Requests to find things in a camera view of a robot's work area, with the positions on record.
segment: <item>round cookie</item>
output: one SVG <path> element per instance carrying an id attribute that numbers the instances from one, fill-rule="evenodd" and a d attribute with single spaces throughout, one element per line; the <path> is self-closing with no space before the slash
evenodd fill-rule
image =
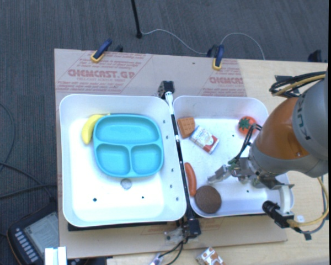
<path id="1" fill-rule="evenodd" d="M 196 190 L 195 202 L 201 211 L 212 214 L 221 207 L 222 198 L 217 189 L 210 185 L 203 185 Z"/>

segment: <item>yellow banana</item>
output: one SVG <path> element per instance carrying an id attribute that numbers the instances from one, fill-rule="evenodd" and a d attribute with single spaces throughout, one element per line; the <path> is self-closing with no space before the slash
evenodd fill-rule
<path id="1" fill-rule="evenodd" d="M 82 141 L 85 144 L 89 144 L 90 140 L 92 139 L 94 126 L 96 122 L 102 117 L 104 117 L 104 115 L 99 115 L 99 114 L 93 115 L 89 117 L 88 120 L 83 125 L 81 137 L 82 137 Z"/>

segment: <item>black pole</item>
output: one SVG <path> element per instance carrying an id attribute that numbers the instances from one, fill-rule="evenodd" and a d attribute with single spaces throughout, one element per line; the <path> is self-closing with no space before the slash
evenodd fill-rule
<path id="1" fill-rule="evenodd" d="M 135 0 L 131 0 L 131 5 L 132 5 L 132 11 L 134 12 L 135 23 L 136 23 L 136 30 L 137 30 L 136 37 L 137 38 L 142 38 L 142 33 L 141 33 L 141 30 L 140 30 L 140 24 L 138 23 L 138 16 L 137 16 Z"/>

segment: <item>cookie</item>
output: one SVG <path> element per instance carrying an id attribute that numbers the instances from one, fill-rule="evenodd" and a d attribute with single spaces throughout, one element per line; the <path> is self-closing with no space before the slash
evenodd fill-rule
<path id="1" fill-rule="evenodd" d="M 177 120 L 180 134 L 185 139 L 195 130 L 195 119 L 193 117 L 180 118 Z"/>
<path id="2" fill-rule="evenodd" d="M 222 198 L 217 189 L 210 185 L 203 185 L 196 190 L 195 202 L 201 211 L 213 214 L 221 207 Z"/>

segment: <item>clamp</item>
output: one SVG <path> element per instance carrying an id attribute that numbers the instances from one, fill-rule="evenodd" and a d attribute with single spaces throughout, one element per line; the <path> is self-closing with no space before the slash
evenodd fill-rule
<path id="1" fill-rule="evenodd" d="M 214 45 L 208 52 L 207 52 L 207 57 L 212 56 L 212 51 L 216 50 L 216 53 L 214 54 L 214 59 L 212 63 L 212 68 L 216 71 L 219 71 L 222 68 L 222 58 L 223 54 L 225 52 L 225 47 L 223 44 L 220 46 Z"/>
<path id="2" fill-rule="evenodd" d="M 91 56 L 90 59 L 95 62 L 98 63 L 104 56 L 103 52 L 108 50 L 108 47 L 111 45 L 112 40 L 110 38 L 108 38 L 102 45 L 101 47 L 96 50 Z"/>

